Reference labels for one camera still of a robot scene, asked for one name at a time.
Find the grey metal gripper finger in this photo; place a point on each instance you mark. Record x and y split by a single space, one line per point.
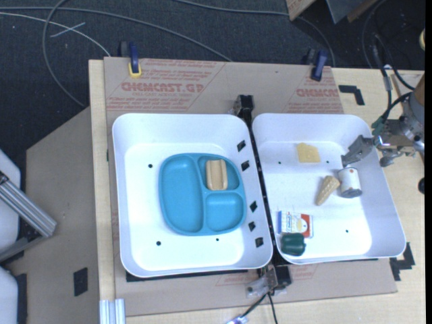
357 148
388 160

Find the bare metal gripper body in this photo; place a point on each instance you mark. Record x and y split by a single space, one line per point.
400 140

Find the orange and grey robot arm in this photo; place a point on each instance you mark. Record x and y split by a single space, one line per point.
418 108

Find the white can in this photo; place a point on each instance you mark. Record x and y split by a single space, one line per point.
349 182

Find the tan ice cream cone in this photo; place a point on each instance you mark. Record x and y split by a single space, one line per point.
326 189

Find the white plastic tray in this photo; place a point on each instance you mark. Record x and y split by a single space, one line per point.
371 221
141 194

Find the white red blue carton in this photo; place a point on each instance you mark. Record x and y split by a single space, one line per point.
297 224

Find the thin black rod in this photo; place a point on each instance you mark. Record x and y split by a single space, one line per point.
262 187

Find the green bell pepper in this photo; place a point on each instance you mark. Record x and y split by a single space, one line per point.
293 244

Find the tan hot dog bun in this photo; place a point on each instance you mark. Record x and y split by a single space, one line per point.
216 175

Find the brown cardboard board red print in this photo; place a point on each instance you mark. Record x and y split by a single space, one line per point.
202 86

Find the blue divided plate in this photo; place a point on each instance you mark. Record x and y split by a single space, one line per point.
179 194

